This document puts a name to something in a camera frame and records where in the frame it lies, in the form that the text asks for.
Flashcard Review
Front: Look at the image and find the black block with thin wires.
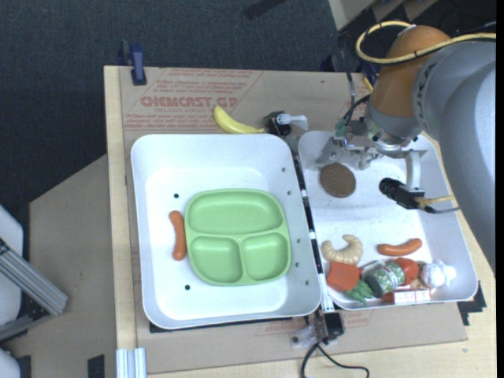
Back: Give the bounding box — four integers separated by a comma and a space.
314, 311, 347, 345
263, 111, 291, 137

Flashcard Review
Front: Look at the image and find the green broccoli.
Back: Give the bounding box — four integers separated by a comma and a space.
345, 279, 375, 305

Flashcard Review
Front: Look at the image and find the brown round biscuit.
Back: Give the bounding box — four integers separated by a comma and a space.
319, 162, 358, 199

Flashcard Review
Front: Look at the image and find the thin black and white rod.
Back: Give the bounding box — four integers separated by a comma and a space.
275, 112, 330, 313

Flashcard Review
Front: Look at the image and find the black cylinder on white bracket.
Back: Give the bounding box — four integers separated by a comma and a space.
378, 150, 429, 211

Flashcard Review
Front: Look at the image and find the beige croissant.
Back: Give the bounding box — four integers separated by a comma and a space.
320, 233, 364, 265

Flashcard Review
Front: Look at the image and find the white plastic tray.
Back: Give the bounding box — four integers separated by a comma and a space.
130, 132, 324, 331
297, 129, 480, 312

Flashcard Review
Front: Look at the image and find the brown cardboard board red print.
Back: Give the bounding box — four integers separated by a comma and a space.
117, 67, 469, 374

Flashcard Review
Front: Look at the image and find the red rounded toy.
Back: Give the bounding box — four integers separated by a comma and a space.
392, 257, 421, 287

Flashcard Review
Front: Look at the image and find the orange sausage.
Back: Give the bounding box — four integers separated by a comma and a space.
376, 237, 424, 257
169, 209, 188, 261

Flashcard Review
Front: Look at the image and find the red and white packet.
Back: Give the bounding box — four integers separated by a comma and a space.
380, 287, 432, 305

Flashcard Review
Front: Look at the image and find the green divided plate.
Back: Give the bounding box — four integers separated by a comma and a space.
183, 187, 293, 287

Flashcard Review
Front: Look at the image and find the green and white can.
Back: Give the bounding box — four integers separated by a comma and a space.
363, 261, 407, 299

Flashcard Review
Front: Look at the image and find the white lumpy toy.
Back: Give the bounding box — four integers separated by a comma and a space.
419, 259, 458, 289

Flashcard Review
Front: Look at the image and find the yellow banana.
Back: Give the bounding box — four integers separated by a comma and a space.
213, 105, 266, 135

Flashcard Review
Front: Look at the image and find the orange carton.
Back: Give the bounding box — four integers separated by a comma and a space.
325, 261, 361, 293

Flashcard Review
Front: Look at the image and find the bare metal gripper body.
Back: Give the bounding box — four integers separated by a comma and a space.
335, 119, 414, 160

